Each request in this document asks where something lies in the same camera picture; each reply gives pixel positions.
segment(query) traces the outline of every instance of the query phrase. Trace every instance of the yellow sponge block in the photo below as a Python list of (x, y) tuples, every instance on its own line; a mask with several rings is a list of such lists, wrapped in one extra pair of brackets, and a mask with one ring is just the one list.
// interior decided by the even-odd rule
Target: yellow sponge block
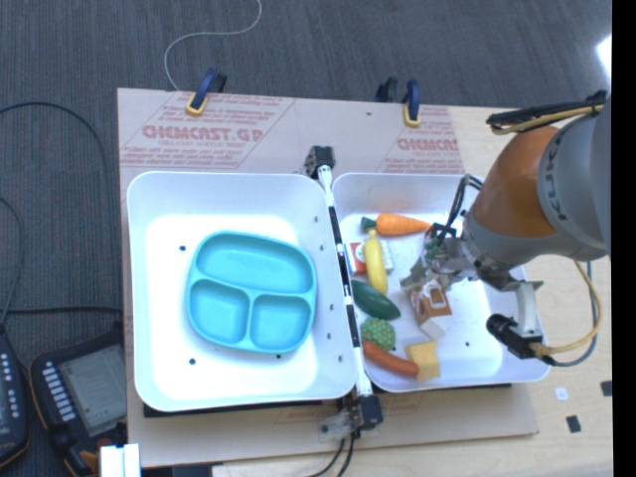
[(440, 376), (436, 350), (436, 341), (425, 341), (424, 343), (406, 346), (406, 356), (419, 366), (419, 373), (417, 373), (418, 382), (432, 380)]

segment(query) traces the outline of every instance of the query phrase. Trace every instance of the yellow cable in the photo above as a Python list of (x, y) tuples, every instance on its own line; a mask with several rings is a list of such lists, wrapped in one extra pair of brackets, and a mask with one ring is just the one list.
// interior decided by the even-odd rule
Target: yellow cable
[(538, 118), (534, 118), (526, 122), (509, 125), (508, 127), (491, 126), (491, 128), (494, 134), (508, 134), (511, 132), (520, 132), (520, 131), (525, 131), (527, 129), (532, 129), (533, 127), (537, 127), (539, 125), (546, 125), (551, 122), (557, 122), (559, 120), (565, 120), (566, 118), (572, 118), (573, 116), (579, 116), (579, 115), (584, 115), (586, 113), (591, 113), (592, 111), (600, 111), (601, 109), (603, 109), (603, 104), (598, 104), (596, 106), (580, 107), (577, 109), (562, 111), (560, 113), (552, 113), (549, 115), (540, 116)]
[(583, 278), (583, 280), (587, 284), (587, 287), (589, 288), (589, 291), (590, 291), (592, 297), (594, 298), (594, 302), (596, 302), (596, 309), (597, 309), (597, 312), (598, 312), (598, 317), (596, 318), (596, 323), (592, 327), (592, 330), (586, 336), (584, 336), (583, 338), (579, 339), (578, 341), (575, 341), (574, 343), (570, 343), (568, 345), (553, 347), (553, 346), (544, 345), (542, 343), (531, 343), (530, 347), (531, 347), (532, 350), (535, 351), (535, 354), (538, 357), (544, 357), (544, 356), (547, 356), (547, 355), (554, 355), (554, 354), (557, 354), (557, 353), (569, 352), (570, 350), (575, 350), (576, 348), (579, 348), (582, 345), (584, 345), (585, 343), (588, 343), (589, 341), (591, 341), (591, 339), (598, 333), (598, 330), (600, 329), (600, 324), (601, 324), (601, 321), (602, 321), (603, 314), (602, 314), (600, 298), (598, 297), (598, 293), (596, 292), (596, 288), (592, 284), (592, 281), (589, 278), (589, 276), (587, 275), (587, 273), (583, 270), (583, 267), (580, 265), (580, 263), (575, 261), (574, 265), (576, 265), (576, 268), (578, 269), (581, 277)]

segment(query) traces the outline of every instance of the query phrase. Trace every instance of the white cable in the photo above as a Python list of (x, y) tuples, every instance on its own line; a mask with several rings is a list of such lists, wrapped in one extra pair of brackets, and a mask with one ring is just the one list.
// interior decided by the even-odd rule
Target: white cable
[(170, 76), (170, 70), (168, 69), (168, 54), (170, 53), (170, 50), (172, 50), (180, 42), (185, 41), (186, 39), (190, 39), (192, 37), (202, 37), (202, 36), (237, 36), (239, 34), (244, 34), (245, 32), (249, 32), (252, 28), (254, 28), (256, 26), (256, 24), (260, 20), (261, 14), (262, 14), (262, 4), (260, 3), (260, 0), (255, 0), (255, 1), (258, 4), (258, 15), (256, 16), (256, 19), (254, 20), (254, 22), (251, 25), (249, 25), (247, 28), (244, 28), (242, 30), (232, 31), (232, 32), (195, 32), (194, 34), (187, 34), (185, 36), (180, 37), (176, 41), (173, 41), (170, 44), (170, 46), (168, 46), (168, 48), (166, 49), (166, 52), (164, 53), (164, 56), (163, 56), (163, 66), (164, 66), (164, 69), (166, 70), (166, 76), (168, 77), (168, 81), (170, 82), (170, 84), (172, 85), (172, 87), (175, 90), (179, 90), (179, 88), (177, 87), (177, 84), (174, 82), (174, 80)]

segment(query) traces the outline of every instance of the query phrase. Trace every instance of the yellow banana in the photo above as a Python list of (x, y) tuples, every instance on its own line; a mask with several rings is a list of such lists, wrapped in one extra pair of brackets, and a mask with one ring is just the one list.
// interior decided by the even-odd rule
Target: yellow banana
[(375, 230), (369, 230), (369, 238), (365, 241), (362, 253), (365, 257), (369, 284), (380, 293), (386, 295), (389, 290), (387, 270), (385, 269), (385, 261), (382, 255), (382, 246)]

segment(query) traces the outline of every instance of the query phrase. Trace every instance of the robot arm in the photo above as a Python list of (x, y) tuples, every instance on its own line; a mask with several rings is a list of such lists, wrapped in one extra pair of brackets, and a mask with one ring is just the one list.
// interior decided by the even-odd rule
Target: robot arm
[[(494, 314), (487, 328), (518, 357), (536, 357), (532, 343), (541, 343), (542, 336), (535, 326), (534, 291), (542, 283), (518, 280), (511, 269), (543, 254), (611, 258), (611, 99), (603, 94), (600, 103), (597, 111), (597, 94), (585, 114), (563, 129), (542, 125), (519, 132), (483, 184), (462, 178), (449, 220), (429, 231), (402, 289), (433, 278), (450, 288), (467, 278), (515, 291), (518, 319)], [(479, 194), (457, 236), (451, 225), (466, 187)]]

